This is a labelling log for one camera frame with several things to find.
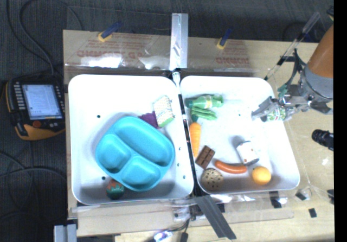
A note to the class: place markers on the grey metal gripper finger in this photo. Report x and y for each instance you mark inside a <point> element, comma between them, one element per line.
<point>263,107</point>
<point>290,113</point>

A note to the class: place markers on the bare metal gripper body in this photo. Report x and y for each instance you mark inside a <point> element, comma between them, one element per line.
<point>296,97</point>

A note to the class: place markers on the green and white can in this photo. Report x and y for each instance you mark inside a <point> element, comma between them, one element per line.
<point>276,115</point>

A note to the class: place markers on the white plastic tray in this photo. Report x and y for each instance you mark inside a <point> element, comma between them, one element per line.
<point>89,137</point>
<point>244,127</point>

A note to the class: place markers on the white can with red dots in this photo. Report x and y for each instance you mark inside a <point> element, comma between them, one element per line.
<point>247,153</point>

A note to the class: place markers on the brown cardboard board red print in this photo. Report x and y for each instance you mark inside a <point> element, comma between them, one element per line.
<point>244,53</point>

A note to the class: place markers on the green bottle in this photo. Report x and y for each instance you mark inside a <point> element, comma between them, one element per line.
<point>204,102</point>

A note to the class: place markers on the green leafy toy vegetable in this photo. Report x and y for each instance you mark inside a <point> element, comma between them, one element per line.
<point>204,114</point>

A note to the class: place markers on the orange fruit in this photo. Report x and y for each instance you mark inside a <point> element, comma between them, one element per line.
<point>261,175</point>

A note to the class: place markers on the orange sausage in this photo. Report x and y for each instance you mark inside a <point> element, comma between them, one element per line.
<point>231,167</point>

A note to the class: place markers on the orange carrot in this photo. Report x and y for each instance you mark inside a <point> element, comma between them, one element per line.
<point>195,137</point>

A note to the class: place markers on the brown chocolate bar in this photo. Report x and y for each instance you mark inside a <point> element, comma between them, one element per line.
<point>205,156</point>

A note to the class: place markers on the brown chocolate chip biscuit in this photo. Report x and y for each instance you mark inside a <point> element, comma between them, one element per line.
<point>212,179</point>

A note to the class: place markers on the purple grapes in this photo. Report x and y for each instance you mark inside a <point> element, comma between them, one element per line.
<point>149,119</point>

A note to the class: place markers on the blue divided plate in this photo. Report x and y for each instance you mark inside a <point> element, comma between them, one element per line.
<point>141,148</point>

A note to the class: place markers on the green and orange ball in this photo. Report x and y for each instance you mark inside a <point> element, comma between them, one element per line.
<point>115,190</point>

